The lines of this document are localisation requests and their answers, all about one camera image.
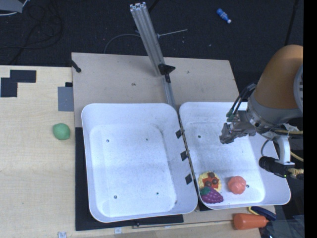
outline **metal extrusion bar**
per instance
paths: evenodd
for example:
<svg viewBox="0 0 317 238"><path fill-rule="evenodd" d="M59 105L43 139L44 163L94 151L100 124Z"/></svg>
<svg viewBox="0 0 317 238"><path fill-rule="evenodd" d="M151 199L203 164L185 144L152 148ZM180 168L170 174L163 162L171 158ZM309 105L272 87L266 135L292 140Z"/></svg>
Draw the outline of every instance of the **metal extrusion bar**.
<svg viewBox="0 0 317 238"><path fill-rule="evenodd" d="M165 64L164 57L162 55L158 37L154 31L145 2L130 5L130 11L132 13L135 24L138 28L138 31L141 35L141 39L151 60L151 63L155 68L156 76L161 75L159 71L159 64ZM167 103L175 108L175 100L171 84L166 81L165 76L162 76L162 80L165 89Z"/></svg>

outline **black clip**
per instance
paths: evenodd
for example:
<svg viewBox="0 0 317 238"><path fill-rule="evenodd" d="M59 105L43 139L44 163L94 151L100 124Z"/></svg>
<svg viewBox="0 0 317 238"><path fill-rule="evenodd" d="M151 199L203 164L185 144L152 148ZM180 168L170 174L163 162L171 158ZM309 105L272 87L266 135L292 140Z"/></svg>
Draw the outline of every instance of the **black clip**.
<svg viewBox="0 0 317 238"><path fill-rule="evenodd" d="M161 73L161 75L165 75L165 80L167 81L167 83L170 83L170 77L169 74L175 70L174 66L170 66L164 63L161 63L158 65L158 69Z"/></svg>

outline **toy fruit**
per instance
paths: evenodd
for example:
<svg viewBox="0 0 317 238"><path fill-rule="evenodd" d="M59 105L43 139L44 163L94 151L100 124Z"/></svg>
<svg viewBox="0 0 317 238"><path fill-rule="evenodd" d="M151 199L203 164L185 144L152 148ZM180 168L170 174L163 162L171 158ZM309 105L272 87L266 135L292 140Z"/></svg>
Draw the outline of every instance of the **toy fruit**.
<svg viewBox="0 0 317 238"><path fill-rule="evenodd" d="M246 189L247 182L241 176L232 177L228 182L229 190L233 194L242 194Z"/></svg>
<svg viewBox="0 0 317 238"><path fill-rule="evenodd" d="M199 175L198 178L199 189L207 187L212 187L216 191L221 190L221 181L220 178L214 172L204 172Z"/></svg>
<svg viewBox="0 0 317 238"><path fill-rule="evenodd" d="M53 126L53 134L59 140L66 140L70 137L70 129L64 123L58 123Z"/></svg>
<svg viewBox="0 0 317 238"><path fill-rule="evenodd" d="M205 187L201 190L201 198L205 203L216 204L223 201L222 195L212 187Z"/></svg>

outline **wire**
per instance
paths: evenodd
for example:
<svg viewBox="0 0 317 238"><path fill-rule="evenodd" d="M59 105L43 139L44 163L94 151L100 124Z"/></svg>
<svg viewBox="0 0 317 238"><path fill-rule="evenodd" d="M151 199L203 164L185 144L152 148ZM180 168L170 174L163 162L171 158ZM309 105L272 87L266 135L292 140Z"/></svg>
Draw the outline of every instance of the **wire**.
<svg viewBox="0 0 317 238"><path fill-rule="evenodd" d="M247 88L245 87L242 92L239 94L239 96L237 97L237 99L235 100L235 102L233 103L231 109L234 109L234 107L237 105L239 99L241 98L242 95L244 95L244 93L247 91Z"/></svg>
<svg viewBox="0 0 317 238"><path fill-rule="evenodd" d="M242 103L242 101L246 98L246 97L249 97L250 94L254 91L254 89L256 88L256 84L255 83L250 83L246 88L245 90L242 91L242 96L240 97L240 101L236 107L236 109L234 110L234 112L232 113L233 115L236 115L237 112L238 112L238 109Z"/></svg>
<svg viewBox="0 0 317 238"><path fill-rule="evenodd" d="M139 38L141 37L140 35L137 35L137 34L120 34L120 35L118 35L118 36L115 36L115 37L113 37L110 41L108 41L108 43L106 44L105 49L104 49L104 54L106 53L106 50L107 50L109 44L110 44L112 41L114 41L115 39L117 39L117 38L119 38L119 37L123 37L123 36L135 36L135 37L139 37Z"/></svg>
<svg viewBox="0 0 317 238"><path fill-rule="evenodd" d="M300 131L289 131L289 130L285 130L285 129L276 129L276 130L274 130L274 132L283 133L283 134L293 134L293 135L303 135L304 134L303 130L300 130Z"/></svg>
<svg viewBox="0 0 317 238"><path fill-rule="evenodd" d="M290 168L287 171L290 173L291 178L304 180L304 169Z"/></svg>
<svg viewBox="0 0 317 238"><path fill-rule="evenodd" d="M294 18L295 18L295 15L296 15L296 10L298 8L298 2L299 2L299 0L295 0L294 1L293 12L292 12L291 20L290 20L290 23L289 23L289 26L288 26L288 30L287 30L287 35L286 35L284 46L286 46L288 44L289 37L290 37L291 32L292 32Z"/></svg>
<svg viewBox="0 0 317 238"><path fill-rule="evenodd" d="M44 18L44 14L46 13L46 11L44 12L43 16L40 18L40 19L36 19L34 18L35 20L37 20L39 23L37 23L35 26L33 26L33 28L31 29L31 31L29 32L29 34L27 35L27 38L26 38L26 41L25 41L25 44L21 47L1 47L1 48L19 48L19 51L18 53L14 56L14 58L8 63L9 65L11 64L14 64L16 63L16 60L18 59L18 57L22 54L22 52L25 50L25 49L43 49L43 48L48 48L50 46L53 46L54 44L56 44L62 37L62 34L63 34L63 23L62 23L62 19L61 17L59 16L58 14L58 7L57 7L57 4L56 4L56 1L55 0L50 0L50 3L47 5L47 9L48 11L51 13L51 15L48 15L49 19L51 20L50 23L52 25L55 25L57 27L56 31L54 31L54 29L52 28L52 26L49 26L50 27L50 30L52 31L51 34L47 34L45 32L42 32L44 35L46 35L46 38L44 39L41 39L39 41L33 41L33 42L30 42L30 39L31 37L33 36L34 33L38 33L40 29L41 30L41 27L43 26L43 23L47 25L47 23L49 23L49 21L47 20L43 20ZM56 39L53 41L53 43L50 43L50 44L46 44L42 47L30 47L30 45L34 45L34 44L37 44L37 43L45 43L45 42L48 42L49 40L51 40L52 38L55 38Z"/></svg>
<svg viewBox="0 0 317 238"><path fill-rule="evenodd" d="M26 5L26 3L28 2L29 0L25 0L23 5L22 5L22 8ZM6 14L0 14L0 16L11 16L11 15L15 15L17 14L17 12L10 12L10 13L6 13Z"/></svg>
<svg viewBox="0 0 317 238"><path fill-rule="evenodd" d="M297 156L297 155L296 155L295 153L293 153L292 151L291 151L291 156L293 156L295 159L297 159L297 160L299 160L299 161L301 161L301 162L304 162L304 159L303 159L303 158Z"/></svg>
<svg viewBox="0 0 317 238"><path fill-rule="evenodd" d="M160 0L155 0L154 3L151 5L151 7L149 8L149 13L151 13L151 11L154 9L154 7L156 6L156 4L159 2Z"/></svg>
<svg viewBox="0 0 317 238"><path fill-rule="evenodd" d="M264 154L263 154L263 149L264 149L265 145L266 145L268 142L269 142L269 140L267 139L267 140L264 142L263 146L261 147L261 155L262 155L262 156L264 156Z"/></svg>
<svg viewBox="0 0 317 238"><path fill-rule="evenodd" d="M248 211L255 214L255 215L259 215L257 212L255 212L254 210L251 209L251 206L248 207Z"/></svg>

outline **green ball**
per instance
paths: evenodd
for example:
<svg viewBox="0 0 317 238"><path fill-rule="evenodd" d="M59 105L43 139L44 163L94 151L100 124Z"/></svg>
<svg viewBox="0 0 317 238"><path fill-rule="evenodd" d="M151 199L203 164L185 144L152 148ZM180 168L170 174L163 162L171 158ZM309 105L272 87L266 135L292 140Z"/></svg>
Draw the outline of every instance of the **green ball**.
<svg viewBox="0 0 317 238"><path fill-rule="evenodd" d="M58 123L53 126L54 136L59 140L66 140L70 137L70 129L64 123Z"/></svg>

